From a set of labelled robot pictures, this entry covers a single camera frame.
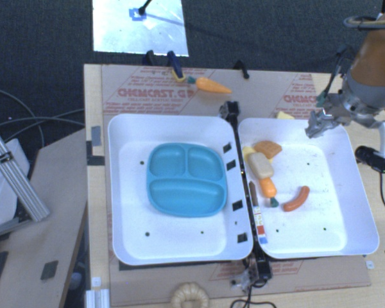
toy sausage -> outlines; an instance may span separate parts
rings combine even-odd
[[[287,202],[283,205],[284,211],[289,212],[299,208],[307,200],[308,195],[309,195],[309,187],[302,186],[300,194],[292,201]]]

